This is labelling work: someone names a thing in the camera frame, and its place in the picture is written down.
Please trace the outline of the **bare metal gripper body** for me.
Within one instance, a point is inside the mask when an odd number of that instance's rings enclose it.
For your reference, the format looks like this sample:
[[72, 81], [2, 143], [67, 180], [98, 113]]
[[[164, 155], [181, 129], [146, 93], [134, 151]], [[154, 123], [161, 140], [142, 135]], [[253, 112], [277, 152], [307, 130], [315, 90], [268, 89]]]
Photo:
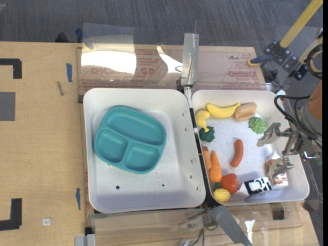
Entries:
[[289, 156], [298, 154], [305, 161], [322, 161], [322, 145], [318, 139], [314, 139], [313, 136], [292, 128], [281, 132], [281, 136], [288, 138], [286, 146], [282, 151], [284, 159], [289, 159]]

